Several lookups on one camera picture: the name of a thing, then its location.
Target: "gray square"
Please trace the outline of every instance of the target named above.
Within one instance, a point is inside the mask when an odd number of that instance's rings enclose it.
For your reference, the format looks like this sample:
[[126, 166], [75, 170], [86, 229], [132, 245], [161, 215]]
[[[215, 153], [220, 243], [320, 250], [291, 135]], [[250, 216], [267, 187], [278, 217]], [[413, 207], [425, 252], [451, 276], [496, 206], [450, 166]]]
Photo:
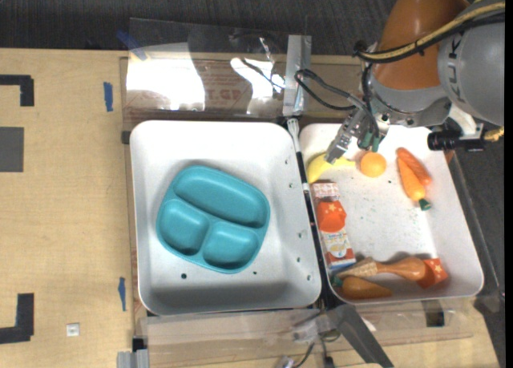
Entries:
[[23, 127], [0, 127], [0, 172], [23, 171]]

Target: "teal plate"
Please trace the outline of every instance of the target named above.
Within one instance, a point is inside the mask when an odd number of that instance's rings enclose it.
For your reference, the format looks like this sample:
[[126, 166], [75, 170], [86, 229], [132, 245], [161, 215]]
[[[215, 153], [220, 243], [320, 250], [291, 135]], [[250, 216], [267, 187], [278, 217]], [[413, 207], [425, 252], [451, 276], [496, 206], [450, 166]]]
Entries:
[[189, 166], [160, 205], [160, 243], [184, 260], [220, 273], [239, 273], [256, 258], [270, 218], [257, 188], [220, 170]]

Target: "wooden table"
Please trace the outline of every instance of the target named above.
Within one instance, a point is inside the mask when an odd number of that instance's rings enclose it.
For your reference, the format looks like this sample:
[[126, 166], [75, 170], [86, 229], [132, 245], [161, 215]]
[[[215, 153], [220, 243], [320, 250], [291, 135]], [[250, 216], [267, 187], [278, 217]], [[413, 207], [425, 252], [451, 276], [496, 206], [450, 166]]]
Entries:
[[[31, 75], [35, 85], [33, 107], [20, 107], [19, 87], [0, 86], [0, 126], [24, 127], [23, 172], [0, 172], [0, 327], [15, 325], [17, 294], [34, 294], [34, 335], [0, 345], [2, 368], [114, 367], [117, 353], [131, 349], [131, 247], [120, 141], [119, 65], [126, 57], [124, 51], [0, 49], [0, 74]], [[113, 111], [106, 108], [104, 83], [113, 87]], [[385, 351], [398, 367], [499, 366], [481, 314], [471, 307], [468, 319], [471, 338]], [[67, 336], [71, 323], [79, 323], [79, 336]], [[362, 363], [354, 351], [333, 357], [338, 366]], [[315, 364], [314, 356], [304, 366]]]

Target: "carrot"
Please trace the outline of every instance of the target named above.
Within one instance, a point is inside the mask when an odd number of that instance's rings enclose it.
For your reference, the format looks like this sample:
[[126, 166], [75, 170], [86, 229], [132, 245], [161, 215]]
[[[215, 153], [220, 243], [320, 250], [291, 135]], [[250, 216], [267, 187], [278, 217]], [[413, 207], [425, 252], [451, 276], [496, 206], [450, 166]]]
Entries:
[[411, 154], [410, 151], [406, 150], [404, 147], [400, 147], [397, 150], [398, 158], [408, 164], [408, 167], [415, 173], [422, 185], [431, 184], [431, 176], [427, 172], [426, 167], [422, 164], [417, 157]]
[[403, 159], [398, 159], [399, 174], [406, 195], [413, 201], [420, 201], [426, 196], [426, 190], [420, 183], [414, 171]]

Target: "orange fruit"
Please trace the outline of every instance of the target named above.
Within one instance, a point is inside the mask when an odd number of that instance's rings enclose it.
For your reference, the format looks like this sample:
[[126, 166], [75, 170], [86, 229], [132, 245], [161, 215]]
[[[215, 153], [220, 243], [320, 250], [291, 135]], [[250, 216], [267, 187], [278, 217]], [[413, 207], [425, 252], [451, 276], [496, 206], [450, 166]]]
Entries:
[[385, 157], [379, 153], [367, 152], [360, 159], [360, 171], [368, 177], [379, 177], [385, 170]]

